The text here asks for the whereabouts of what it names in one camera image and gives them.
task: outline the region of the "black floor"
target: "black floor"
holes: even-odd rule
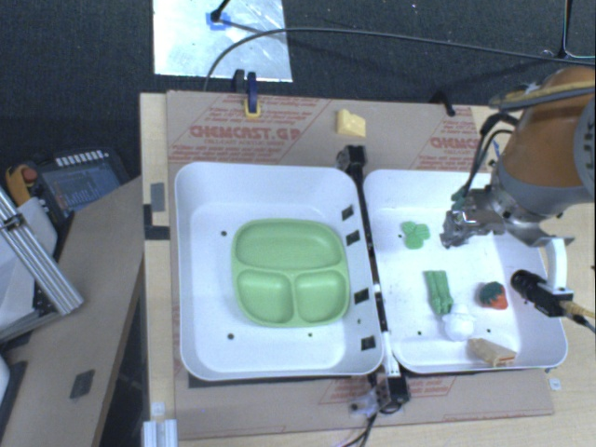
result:
[[[562,41],[564,0],[282,1],[289,27],[375,30],[535,56],[556,54]],[[575,53],[593,54],[595,7],[595,0],[574,0],[569,48]],[[152,0],[0,0],[1,170],[99,145],[114,147],[131,176],[140,173],[139,94],[202,83],[154,75],[152,11]],[[427,102],[440,89],[453,103],[485,104],[565,66],[347,35],[291,34],[289,48],[294,82],[262,84],[262,93]],[[210,89],[230,84],[213,81]],[[138,440],[139,325],[137,318],[105,446]]]

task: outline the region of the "silver square panel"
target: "silver square panel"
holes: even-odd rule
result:
[[[153,0],[157,75],[205,76],[222,51],[253,34],[210,21],[211,11],[222,1]],[[285,26],[281,0],[231,0],[222,19],[259,32]],[[236,69],[254,71],[263,81],[291,82],[286,35],[257,38],[236,48],[220,62],[213,76],[230,78]]]

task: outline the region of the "yellow sponge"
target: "yellow sponge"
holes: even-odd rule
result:
[[[337,112],[337,133],[345,136],[366,137],[366,120],[351,114],[347,109]]]

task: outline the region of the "divided green plate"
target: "divided green plate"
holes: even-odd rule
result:
[[[232,275],[240,308],[265,326],[327,324],[349,305],[344,246],[323,223],[263,219],[242,225],[232,245]]]

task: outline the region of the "multimeter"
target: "multimeter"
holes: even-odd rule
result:
[[[44,163],[27,161],[7,170],[15,203],[38,197],[56,226],[128,180],[122,161],[106,147],[61,152]]]

